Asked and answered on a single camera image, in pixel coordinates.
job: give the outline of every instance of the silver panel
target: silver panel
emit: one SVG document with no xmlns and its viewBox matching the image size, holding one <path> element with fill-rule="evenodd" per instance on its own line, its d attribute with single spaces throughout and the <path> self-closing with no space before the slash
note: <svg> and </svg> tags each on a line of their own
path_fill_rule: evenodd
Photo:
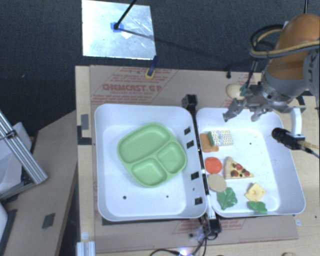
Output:
<svg viewBox="0 0 320 256">
<path fill-rule="evenodd" d="M 134 5 L 114 31 L 129 4 L 82 0 L 83 55 L 152 60 L 156 55 L 150 7 Z"/>
</svg>

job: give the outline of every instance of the green plate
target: green plate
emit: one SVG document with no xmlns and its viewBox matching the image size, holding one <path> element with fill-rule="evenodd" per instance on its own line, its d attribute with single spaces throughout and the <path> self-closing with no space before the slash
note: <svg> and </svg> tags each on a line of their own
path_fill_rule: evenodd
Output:
<svg viewBox="0 0 320 256">
<path fill-rule="evenodd" d="M 124 167 L 141 185 L 159 186 L 182 171 L 187 155 L 162 124 L 148 123 L 130 132 L 117 145 Z"/>
</svg>

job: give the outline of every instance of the toy pizza slice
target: toy pizza slice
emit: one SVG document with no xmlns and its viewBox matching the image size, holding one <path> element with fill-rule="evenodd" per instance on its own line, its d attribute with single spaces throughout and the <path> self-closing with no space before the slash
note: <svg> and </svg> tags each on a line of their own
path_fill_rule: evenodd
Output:
<svg viewBox="0 0 320 256">
<path fill-rule="evenodd" d="M 228 156 L 224 164 L 224 177 L 226 179 L 243 179 L 251 178 L 254 175 L 243 168 L 243 166 Z"/>
</svg>

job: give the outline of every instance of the white tray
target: white tray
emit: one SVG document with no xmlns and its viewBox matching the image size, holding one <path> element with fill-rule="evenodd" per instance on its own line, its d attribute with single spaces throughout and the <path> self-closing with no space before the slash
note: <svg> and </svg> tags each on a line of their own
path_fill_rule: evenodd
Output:
<svg viewBox="0 0 320 256">
<path fill-rule="evenodd" d="M 225 122 L 224 108 L 202 108 L 197 112 L 196 120 L 199 133 L 229 130 L 234 141 L 232 146 L 221 146 L 218 152 L 202 153 L 203 160 L 216 157 L 221 160 L 230 156 L 254 174 L 251 178 L 227 179 L 227 187 L 235 192 L 238 203 L 222 210 L 217 201 L 217 193 L 210 190 L 214 211 L 226 218 L 259 216 L 258 212 L 248 208 L 248 199 L 244 196 L 251 184 L 257 182 L 266 194 L 264 202 L 268 215 L 299 214 L 306 205 L 291 151 L 272 138 L 274 128 L 282 128 L 279 116 L 270 112 L 262 115 L 259 121 L 251 122 L 252 112 L 245 109 L 236 118 Z"/>
<path fill-rule="evenodd" d="M 207 208 L 197 141 L 190 113 L 176 106 L 104 104 L 95 111 L 98 209 L 110 221 L 189 219 Z M 140 185 L 117 155 L 120 139 L 147 123 L 160 123 L 174 135 L 187 155 L 175 177 L 157 187 Z M 187 148 L 193 141 L 194 146 Z M 198 178 L 191 175 L 198 173 Z"/>
</svg>

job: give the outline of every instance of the dark gray carpet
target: dark gray carpet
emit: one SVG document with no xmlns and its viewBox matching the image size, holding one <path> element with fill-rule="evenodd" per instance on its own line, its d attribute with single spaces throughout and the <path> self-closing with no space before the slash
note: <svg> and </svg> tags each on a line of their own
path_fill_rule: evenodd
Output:
<svg viewBox="0 0 320 256">
<path fill-rule="evenodd" d="M 109 1 L 130 3 L 130 0 Z M 248 71 L 249 39 L 283 24 L 304 0 L 138 0 L 149 5 L 158 67 Z M 149 61 L 82 56 L 80 0 L 0 1 L 0 110 L 29 134 L 75 109 L 75 66 L 147 67 Z M 308 12 L 320 15 L 320 1 Z"/>
</svg>

